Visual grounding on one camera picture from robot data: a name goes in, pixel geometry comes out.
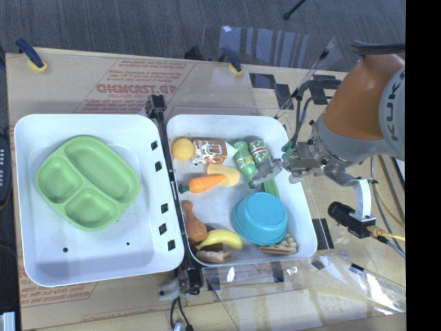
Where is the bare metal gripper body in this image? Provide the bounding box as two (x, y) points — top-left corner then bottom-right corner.
(283, 141), (347, 185)

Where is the green rectangular block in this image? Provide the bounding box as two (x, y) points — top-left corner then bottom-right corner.
(262, 177), (281, 200)

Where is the green and red can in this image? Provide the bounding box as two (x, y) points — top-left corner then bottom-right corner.
(248, 138), (271, 168)

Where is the green plastic bottle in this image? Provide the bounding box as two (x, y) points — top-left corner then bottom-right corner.
(233, 140), (258, 190)

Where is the yellow cheese slice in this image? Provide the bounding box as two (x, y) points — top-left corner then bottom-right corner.
(206, 163), (241, 188)

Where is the blue bowl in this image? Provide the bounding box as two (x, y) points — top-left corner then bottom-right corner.
(232, 191), (289, 247)

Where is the orange and white carton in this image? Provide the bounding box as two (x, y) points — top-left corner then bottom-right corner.
(191, 139), (239, 166)

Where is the orange carrot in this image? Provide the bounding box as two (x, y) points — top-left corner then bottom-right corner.
(177, 173), (227, 195)

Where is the white plastic tray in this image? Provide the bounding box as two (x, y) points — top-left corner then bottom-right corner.
(13, 113), (185, 288)
(165, 114), (318, 268)

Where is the yellow banana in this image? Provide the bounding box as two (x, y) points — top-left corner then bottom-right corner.
(194, 228), (244, 252)

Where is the tan toy sandwich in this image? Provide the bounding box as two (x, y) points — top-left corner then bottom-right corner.
(258, 233), (298, 257)

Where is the yellow orange ball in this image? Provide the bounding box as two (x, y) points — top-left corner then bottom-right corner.
(171, 137), (196, 162)

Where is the brown chicken drumstick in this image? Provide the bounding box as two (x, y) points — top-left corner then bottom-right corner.
(181, 200), (209, 243)

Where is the dark brown toy food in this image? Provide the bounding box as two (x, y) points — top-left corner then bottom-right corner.
(191, 223), (225, 254)

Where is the beige bread roll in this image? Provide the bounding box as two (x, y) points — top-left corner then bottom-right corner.
(195, 249), (232, 265)

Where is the green divided plate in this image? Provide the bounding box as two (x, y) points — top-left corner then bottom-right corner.
(34, 134), (141, 233)

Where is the brown cardboard board red print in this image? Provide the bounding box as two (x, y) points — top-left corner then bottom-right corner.
(5, 46), (407, 331)

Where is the black cylinder on white bracket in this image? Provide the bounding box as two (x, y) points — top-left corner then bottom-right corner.
(327, 177), (378, 239)

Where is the black block with thin wires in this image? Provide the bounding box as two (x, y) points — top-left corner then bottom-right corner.
(176, 266), (205, 294)
(145, 94), (167, 119)

